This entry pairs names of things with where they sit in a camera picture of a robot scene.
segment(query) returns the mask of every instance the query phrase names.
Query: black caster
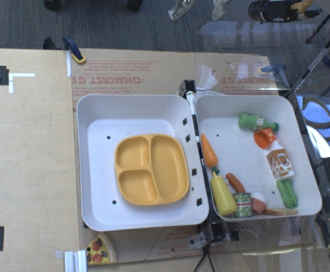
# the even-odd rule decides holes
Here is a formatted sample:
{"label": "black caster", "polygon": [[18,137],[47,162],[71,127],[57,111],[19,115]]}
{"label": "black caster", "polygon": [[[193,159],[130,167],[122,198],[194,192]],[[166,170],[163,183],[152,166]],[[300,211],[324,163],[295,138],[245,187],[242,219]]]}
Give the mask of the black caster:
{"label": "black caster", "polygon": [[61,0],[44,0],[44,5],[47,9],[57,11],[60,8]]}
{"label": "black caster", "polygon": [[132,11],[132,12],[137,12],[142,4],[143,0],[128,0],[127,2],[127,9]]}

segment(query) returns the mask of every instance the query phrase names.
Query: white plastic tray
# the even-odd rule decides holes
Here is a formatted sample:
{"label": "white plastic tray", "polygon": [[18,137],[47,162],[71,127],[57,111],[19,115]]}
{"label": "white plastic tray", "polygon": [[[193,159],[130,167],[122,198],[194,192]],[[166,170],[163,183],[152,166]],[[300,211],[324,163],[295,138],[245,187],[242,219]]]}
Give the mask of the white plastic tray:
{"label": "white plastic tray", "polygon": [[[206,219],[209,203],[186,100],[176,95],[88,95],[78,102],[77,119],[82,216],[91,229],[182,226]],[[174,203],[138,206],[127,202],[119,191],[115,149],[127,137],[154,133],[173,136],[181,144],[189,191]]]}
{"label": "white plastic tray", "polygon": [[[294,110],[289,101],[280,96],[202,96],[196,100],[198,125],[218,156],[218,169],[224,176],[233,173],[247,192],[261,192],[268,199],[268,207],[283,207],[266,159],[269,150],[261,149],[253,138],[254,131],[238,126],[239,113],[258,114],[276,122],[278,143],[284,147],[294,168],[291,179],[298,197],[298,216],[314,215],[321,209],[321,196],[310,161],[304,147]],[[256,215],[251,218],[222,217],[229,222],[272,218]]]}

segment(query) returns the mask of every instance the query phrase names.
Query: toy pizza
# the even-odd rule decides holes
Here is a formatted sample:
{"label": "toy pizza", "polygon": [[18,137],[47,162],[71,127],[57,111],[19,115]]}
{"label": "toy pizza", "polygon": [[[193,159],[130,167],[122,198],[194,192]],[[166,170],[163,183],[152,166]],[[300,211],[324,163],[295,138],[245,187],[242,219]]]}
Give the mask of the toy pizza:
{"label": "toy pizza", "polygon": [[109,237],[101,232],[86,248],[88,266],[117,263],[115,248]]}

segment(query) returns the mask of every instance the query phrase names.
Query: tin can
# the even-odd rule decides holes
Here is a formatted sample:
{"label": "tin can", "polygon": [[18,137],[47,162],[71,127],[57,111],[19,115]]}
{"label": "tin can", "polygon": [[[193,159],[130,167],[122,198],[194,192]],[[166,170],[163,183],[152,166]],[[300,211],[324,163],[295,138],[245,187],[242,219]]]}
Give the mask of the tin can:
{"label": "tin can", "polygon": [[233,198],[237,204],[237,210],[234,212],[236,218],[250,218],[252,212],[252,198],[250,193],[234,193]]}

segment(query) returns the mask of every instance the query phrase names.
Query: green bottle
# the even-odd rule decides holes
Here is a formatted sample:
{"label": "green bottle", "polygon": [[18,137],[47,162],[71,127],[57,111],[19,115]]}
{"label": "green bottle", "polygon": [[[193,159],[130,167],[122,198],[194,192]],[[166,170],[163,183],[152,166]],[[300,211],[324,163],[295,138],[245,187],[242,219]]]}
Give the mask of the green bottle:
{"label": "green bottle", "polygon": [[238,120],[239,127],[250,128],[253,130],[261,130],[271,128],[273,131],[278,130],[278,123],[267,121],[265,118],[257,115],[249,115],[247,113],[241,113]]}
{"label": "green bottle", "polygon": [[219,214],[225,216],[234,213],[237,210],[237,204],[226,182],[223,177],[217,175],[215,172],[212,175],[210,186]]}

